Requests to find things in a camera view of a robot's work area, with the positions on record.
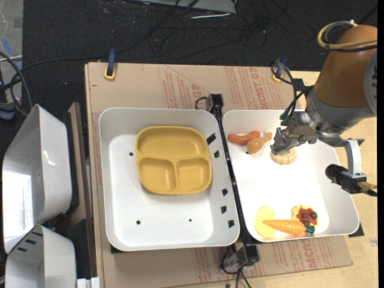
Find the robotic hand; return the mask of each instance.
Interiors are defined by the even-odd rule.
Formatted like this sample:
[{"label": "robotic hand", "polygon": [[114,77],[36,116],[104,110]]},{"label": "robotic hand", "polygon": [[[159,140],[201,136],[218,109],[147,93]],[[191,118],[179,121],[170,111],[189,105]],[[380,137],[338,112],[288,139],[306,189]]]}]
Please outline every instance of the robotic hand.
[{"label": "robotic hand", "polygon": [[[350,27],[336,42],[324,39],[335,26]],[[332,147],[344,147],[348,169],[330,165],[326,175],[350,193],[377,196],[376,186],[366,182],[361,172],[359,145],[364,140],[344,140],[340,135],[365,118],[377,116],[377,28],[336,22],[324,27],[317,38],[331,50],[320,76],[306,95],[305,111],[293,111],[285,129],[277,128],[271,151],[285,155],[294,146],[317,139]]]}]

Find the orange carrot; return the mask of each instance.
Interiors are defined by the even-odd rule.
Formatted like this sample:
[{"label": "orange carrot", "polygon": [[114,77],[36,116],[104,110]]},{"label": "orange carrot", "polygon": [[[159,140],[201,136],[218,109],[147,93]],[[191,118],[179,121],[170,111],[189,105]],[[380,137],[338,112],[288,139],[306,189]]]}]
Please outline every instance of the orange carrot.
[{"label": "orange carrot", "polygon": [[248,141],[254,137],[260,137],[261,133],[257,130],[252,131],[251,133],[241,135],[241,134],[230,134],[228,136],[228,141],[231,143],[237,144],[247,144]]},{"label": "orange carrot", "polygon": [[307,227],[302,222],[296,220],[264,220],[263,223],[271,228],[295,236],[299,236],[305,232],[314,233],[313,226]]}]

